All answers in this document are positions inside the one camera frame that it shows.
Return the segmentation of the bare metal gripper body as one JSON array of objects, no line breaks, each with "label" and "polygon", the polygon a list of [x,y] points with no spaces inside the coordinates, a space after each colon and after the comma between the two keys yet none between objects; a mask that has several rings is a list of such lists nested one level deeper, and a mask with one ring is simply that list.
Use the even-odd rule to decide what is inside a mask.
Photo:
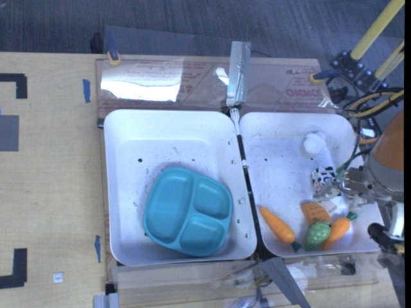
[{"label": "bare metal gripper body", "polygon": [[349,198],[367,198],[370,190],[362,168],[349,168],[342,175],[339,190]]}]

